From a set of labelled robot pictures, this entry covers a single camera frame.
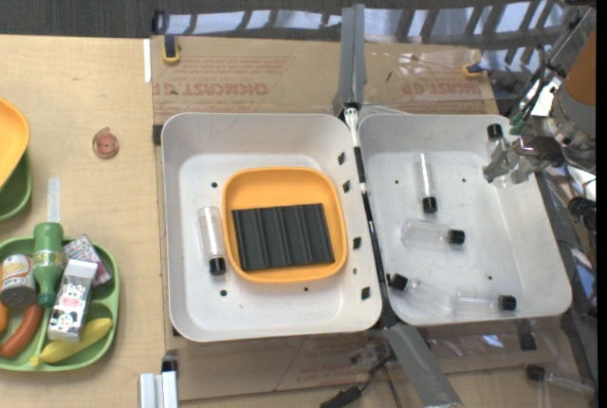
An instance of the sausage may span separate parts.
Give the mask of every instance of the sausage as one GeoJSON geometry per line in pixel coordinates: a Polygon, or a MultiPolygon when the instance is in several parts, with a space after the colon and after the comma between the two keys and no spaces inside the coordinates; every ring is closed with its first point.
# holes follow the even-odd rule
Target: sausage
{"type": "Polygon", "coordinates": [[[15,330],[14,334],[2,345],[0,352],[5,358],[14,358],[28,345],[31,338],[38,330],[45,310],[37,303],[26,307],[23,320],[15,330]]]}
{"type": "Polygon", "coordinates": [[[9,309],[2,302],[0,302],[0,332],[7,328],[9,323],[9,309]]]}

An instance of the toy banana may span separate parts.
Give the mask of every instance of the toy banana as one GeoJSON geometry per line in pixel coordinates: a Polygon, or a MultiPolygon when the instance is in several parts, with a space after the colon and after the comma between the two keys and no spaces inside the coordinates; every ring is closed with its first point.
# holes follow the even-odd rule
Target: toy banana
{"type": "Polygon", "coordinates": [[[40,362],[54,363],[69,358],[102,339],[110,331],[113,324],[112,319],[109,318],[89,321],[83,327],[83,334],[79,343],[54,341],[47,344],[40,355],[30,358],[29,363],[32,366],[37,366],[40,362]]]}

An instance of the wooden table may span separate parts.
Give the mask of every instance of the wooden table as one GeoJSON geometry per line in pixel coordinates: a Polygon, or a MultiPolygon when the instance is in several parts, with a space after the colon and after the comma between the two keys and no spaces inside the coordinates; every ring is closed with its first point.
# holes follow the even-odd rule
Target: wooden table
{"type": "MultiPolygon", "coordinates": [[[[157,373],[166,352],[153,99],[144,80],[143,46],[141,40],[0,36],[0,95],[30,123],[33,180],[29,205],[0,223],[0,240],[32,234],[46,220],[46,180],[58,177],[65,236],[85,232],[113,252],[121,273],[112,348],[80,370],[3,372],[0,390],[12,408],[137,406],[139,374],[157,373]],[[91,142],[106,126],[118,137],[120,151],[103,160],[91,142]]],[[[564,335],[557,342],[571,364],[564,335]]],[[[468,372],[450,380],[468,407],[543,406],[550,394],[524,382],[522,372],[520,367],[468,372]]],[[[404,406],[420,406],[408,382],[395,381],[395,389],[404,406]]],[[[181,404],[309,407],[337,391],[326,387],[181,404]]],[[[552,394],[550,403],[584,406],[566,394],[552,394]]],[[[387,382],[373,382],[357,406],[395,406],[387,382]]]]}

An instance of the black connector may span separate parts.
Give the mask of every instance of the black connector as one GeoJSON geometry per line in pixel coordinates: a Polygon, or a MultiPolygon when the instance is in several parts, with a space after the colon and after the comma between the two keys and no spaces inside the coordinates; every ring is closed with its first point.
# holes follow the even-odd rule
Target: black connector
{"type": "Polygon", "coordinates": [[[345,391],[339,391],[333,398],[321,404],[321,408],[341,408],[359,399],[360,395],[361,392],[356,386],[345,391]]]}

